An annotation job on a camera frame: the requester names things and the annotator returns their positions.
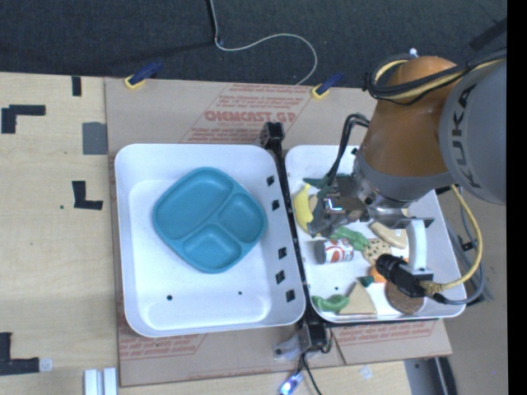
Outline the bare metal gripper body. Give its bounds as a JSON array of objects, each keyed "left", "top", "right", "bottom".
[{"left": 323, "top": 174, "right": 411, "bottom": 228}]

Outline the yellow banana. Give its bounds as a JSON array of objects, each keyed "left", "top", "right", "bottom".
[{"left": 292, "top": 183, "right": 316, "bottom": 235}]

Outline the green toy vegetable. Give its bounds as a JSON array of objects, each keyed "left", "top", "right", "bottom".
[
  {"left": 328, "top": 225, "right": 371, "bottom": 251},
  {"left": 310, "top": 293, "right": 351, "bottom": 314}
]

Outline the thin black rod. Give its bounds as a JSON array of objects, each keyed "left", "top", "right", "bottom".
[{"left": 269, "top": 137, "right": 327, "bottom": 347}]

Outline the red and white can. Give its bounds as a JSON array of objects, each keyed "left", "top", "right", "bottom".
[{"left": 314, "top": 238, "right": 356, "bottom": 266}]

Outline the chocolate chip biscuit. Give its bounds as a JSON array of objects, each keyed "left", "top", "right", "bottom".
[{"left": 361, "top": 238, "right": 393, "bottom": 267}]

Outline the white plastic tray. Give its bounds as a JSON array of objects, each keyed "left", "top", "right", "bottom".
[
  {"left": 114, "top": 142, "right": 307, "bottom": 339},
  {"left": 284, "top": 144, "right": 468, "bottom": 324}
]

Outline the orange carrot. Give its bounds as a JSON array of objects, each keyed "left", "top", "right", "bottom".
[{"left": 357, "top": 264, "right": 389, "bottom": 289}]

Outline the tan triangular sandwich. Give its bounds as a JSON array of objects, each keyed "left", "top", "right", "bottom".
[{"left": 338, "top": 281, "right": 379, "bottom": 317}]

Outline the brown round biscuit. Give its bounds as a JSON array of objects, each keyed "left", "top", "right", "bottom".
[{"left": 385, "top": 281, "right": 426, "bottom": 316}]

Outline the blue divided plate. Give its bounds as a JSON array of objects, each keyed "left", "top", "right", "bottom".
[{"left": 152, "top": 166, "right": 269, "bottom": 275}]

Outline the brown cardboard board red print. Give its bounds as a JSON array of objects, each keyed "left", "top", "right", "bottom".
[{"left": 104, "top": 76, "right": 454, "bottom": 388}]

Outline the black cylinder on white bracket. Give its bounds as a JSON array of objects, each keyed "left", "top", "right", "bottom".
[{"left": 375, "top": 216, "right": 436, "bottom": 300}]

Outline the black block with thin wires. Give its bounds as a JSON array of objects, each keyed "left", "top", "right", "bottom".
[
  {"left": 259, "top": 121, "right": 286, "bottom": 150},
  {"left": 303, "top": 322, "right": 331, "bottom": 352}
]

